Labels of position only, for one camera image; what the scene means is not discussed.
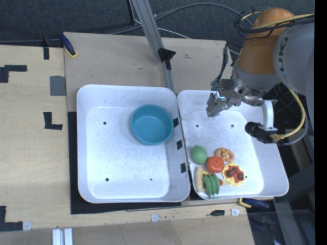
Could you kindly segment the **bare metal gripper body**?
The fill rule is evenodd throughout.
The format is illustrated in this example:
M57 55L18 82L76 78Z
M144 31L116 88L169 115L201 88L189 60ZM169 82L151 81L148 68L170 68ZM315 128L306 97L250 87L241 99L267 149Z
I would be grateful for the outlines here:
M250 106L260 106L267 91L257 91L242 82L232 79L222 79L217 87L217 100L225 102L227 107L239 106L246 103Z

